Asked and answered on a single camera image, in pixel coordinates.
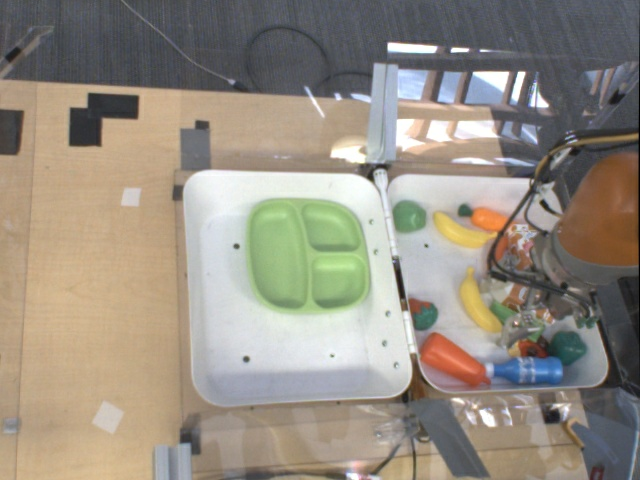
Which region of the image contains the blue bottle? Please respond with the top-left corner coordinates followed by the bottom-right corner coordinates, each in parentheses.
top-left (483, 355), bottom-right (565, 386)

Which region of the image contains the orange and white packet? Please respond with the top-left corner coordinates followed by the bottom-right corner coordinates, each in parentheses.
top-left (493, 221), bottom-right (557, 325)

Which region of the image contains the white plastic tray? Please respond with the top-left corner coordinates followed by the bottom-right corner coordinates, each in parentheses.
top-left (387, 173), bottom-right (611, 395)
top-left (182, 169), bottom-right (414, 409)

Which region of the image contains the red and green strawberry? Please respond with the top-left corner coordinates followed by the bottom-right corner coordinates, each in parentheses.
top-left (407, 297), bottom-right (440, 332)

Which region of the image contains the green toy vegetable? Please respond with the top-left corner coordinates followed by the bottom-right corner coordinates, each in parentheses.
top-left (488, 299), bottom-right (519, 325)

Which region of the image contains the yellow banana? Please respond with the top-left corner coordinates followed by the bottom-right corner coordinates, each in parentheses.
top-left (432, 210), bottom-right (499, 250)
top-left (458, 266), bottom-right (504, 334)

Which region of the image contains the red and yellow toy food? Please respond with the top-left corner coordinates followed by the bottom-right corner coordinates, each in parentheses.
top-left (507, 339), bottom-right (550, 360)

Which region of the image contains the green divided plate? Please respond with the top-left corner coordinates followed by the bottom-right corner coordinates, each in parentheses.
top-left (245, 197), bottom-right (372, 315)

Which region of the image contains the orange carrot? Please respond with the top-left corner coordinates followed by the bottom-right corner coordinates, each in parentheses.
top-left (457, 203), bottom-right (512, 233)

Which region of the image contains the dark green toy pepper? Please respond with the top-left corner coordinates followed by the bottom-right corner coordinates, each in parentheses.
top-left (546, 330), bottom-right (589, 367)

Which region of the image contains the light green toy pepper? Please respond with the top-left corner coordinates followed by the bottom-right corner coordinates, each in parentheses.
top-left (391, 199), bottom-right (428, 234)

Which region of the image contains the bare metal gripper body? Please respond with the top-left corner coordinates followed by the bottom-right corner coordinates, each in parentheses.
top-left (528, 237), bottom-right (585, 322)

